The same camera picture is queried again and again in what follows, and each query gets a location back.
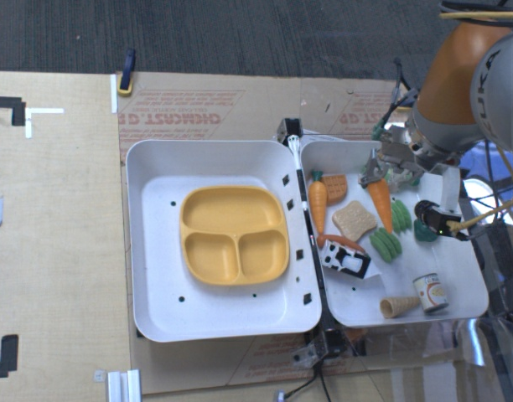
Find black and white milk carton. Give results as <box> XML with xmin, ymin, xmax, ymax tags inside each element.
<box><xmin>320</xmin><ymin>240</ymin><xmax>372</xmax><ymax>281</ymax></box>

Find black block with wires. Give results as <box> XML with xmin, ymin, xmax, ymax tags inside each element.
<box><xmin>292</xmin><ymin>327</ymin><xmax>350</xmax><ymax>369</ymax></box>
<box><xmin>277</xmin><ymin>117</ymin><xmax>304</xmax><ymax>144</ymax></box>

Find brown waffle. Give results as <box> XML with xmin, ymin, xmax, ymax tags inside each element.
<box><xmin>321</xmin><ymin>173</ymin><xmax>349</xmax><ymax>206</ymax></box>

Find green broccoli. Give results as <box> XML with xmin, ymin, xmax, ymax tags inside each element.
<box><xmin>413</xmin><ymin>219</ymin><xmax>440</xmax><ymax>243</ymax></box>

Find brown cardboard board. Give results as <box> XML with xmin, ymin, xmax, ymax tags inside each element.
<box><xmin>116</xmin><ymin>71</ymin><xmax>465</xmax><ymax>395</ymax></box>

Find beige ice cream cone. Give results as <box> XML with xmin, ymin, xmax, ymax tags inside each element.
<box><xmin>379</xmin><ymin>296</ymin><xmax>422</xmax><ymax>320</ymax></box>

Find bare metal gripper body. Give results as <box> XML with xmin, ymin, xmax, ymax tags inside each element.
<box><xmin>378</xmin><ymin>126</ymin><xmax>455</xmax><ymax>173</ymax></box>

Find black cylinder on white bracket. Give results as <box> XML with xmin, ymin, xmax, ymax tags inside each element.
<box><xmin>414</xmin><ymin>164</ymin><xmax>464</xmax><ymax>238</ymax></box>

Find white plastic tray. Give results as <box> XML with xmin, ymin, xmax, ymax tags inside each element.
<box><xmin>125</xmin><ymin>139</ymin><xmax>324</xmax><ymax>343</ymax></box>
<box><xmin>300</xmin><ymin>139</ymin><xmax>490</xmax><ymax>328</ymax></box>

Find green pea pods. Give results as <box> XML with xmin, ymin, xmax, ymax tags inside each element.
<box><xmin>368</xmin><ymin>227</ymin><xmax>404</xmax><ymax>264</ymax></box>
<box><xmin>391</xmin><ymin>198</ymin><xmax>414</xmax><ymax>235</ymax></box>

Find yellow divided plate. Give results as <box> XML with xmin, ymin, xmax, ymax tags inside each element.
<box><xmin>179</xmin><ymin>185</ymin><xmax>291</xmax><ymax>286</ymax></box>

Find beige bread slice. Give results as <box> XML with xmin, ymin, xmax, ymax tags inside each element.
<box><xmin>331</xmin><ymin>200</ymin><xmax>379</xmax><ymax>243</ymax></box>

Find small soup can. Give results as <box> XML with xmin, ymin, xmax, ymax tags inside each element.
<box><xmin>412</xmin><ymin>272</ymin><xmax>450</xmax><ymax>314</ymax></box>

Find orange carrot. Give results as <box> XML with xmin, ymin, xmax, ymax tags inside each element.
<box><xmin>308</xmin><ymin>169</ymin><xmax>329</xmax><ymax>236</ymax></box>
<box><xmin>316</xmin><ymin>234</ymin><xmax>367</xmax><ymax>254</ymax></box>
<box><xmin>366</xmin><ymin>177</ymin><xmax>395</xmax><ymax>235</ymax></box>

